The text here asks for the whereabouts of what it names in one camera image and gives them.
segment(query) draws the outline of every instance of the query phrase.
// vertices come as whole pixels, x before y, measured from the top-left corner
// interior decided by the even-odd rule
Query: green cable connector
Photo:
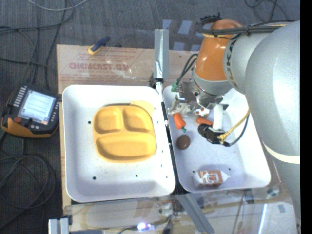
[[[176,89],[178,88],[177,80],[171,85],[171,92],[176,92]]]

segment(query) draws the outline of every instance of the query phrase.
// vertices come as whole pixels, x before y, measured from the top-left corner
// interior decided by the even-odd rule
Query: yellow compartment tray
[[[105,160],[138,162],[155,153],[156,136],[151,115],[136,104],[106,106],[95,113],[94,144]]]

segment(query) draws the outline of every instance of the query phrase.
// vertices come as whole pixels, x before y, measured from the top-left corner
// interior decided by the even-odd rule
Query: orange carrot
[[[180,130],[182,129],[182,131],[186,131],[186,129],[184,128],[186,126],[185,121],[182,119],[182,116],[180,113],[175,113],[174,114],[174,122],[175,122],[175,127]]]
[[[211,126],[214,124],[212,121],[205,119],[203,117],[197,117],[196,122],[198,124],[207,124],[207,125],[211,125]]]

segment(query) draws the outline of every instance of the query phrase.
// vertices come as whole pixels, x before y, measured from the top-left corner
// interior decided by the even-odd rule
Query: yellow cable
[[[221,140],[221,144],[226,140],[227,136],[236,128],[238,127],[249,115],[250,111],[248,109],[246,115],[232,128],[230,128],[228,131],[226,131],[224,134],[219,135],[217,138]]]

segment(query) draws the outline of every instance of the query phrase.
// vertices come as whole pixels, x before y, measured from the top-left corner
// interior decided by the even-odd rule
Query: brown round object
[[[187,149],[190,146],[191,139],[188,135],[181,135],[176,140],[176,145],[178,149],[184,150]]]

